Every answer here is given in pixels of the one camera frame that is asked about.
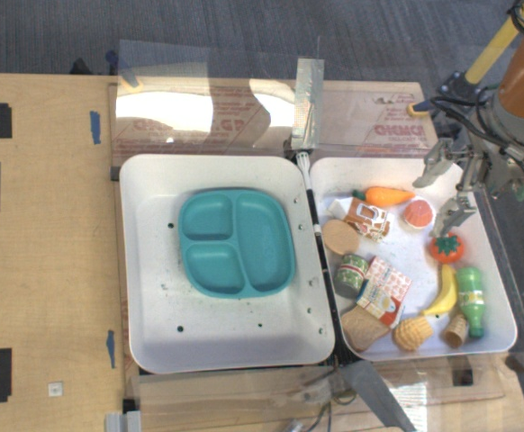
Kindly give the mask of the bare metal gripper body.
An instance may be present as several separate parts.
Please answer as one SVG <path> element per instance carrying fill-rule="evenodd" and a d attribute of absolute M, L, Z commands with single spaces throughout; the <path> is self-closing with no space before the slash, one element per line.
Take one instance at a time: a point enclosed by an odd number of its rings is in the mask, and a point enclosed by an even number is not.
<path fill-rule="evenodd" d="M 496 145 L 475 143 L 464 148 L 457 162 L 463 175 L 457 184 L 461 194 L 485 191 L 491 197 L 513 193 L 524 197 L 524 156 Z"/>

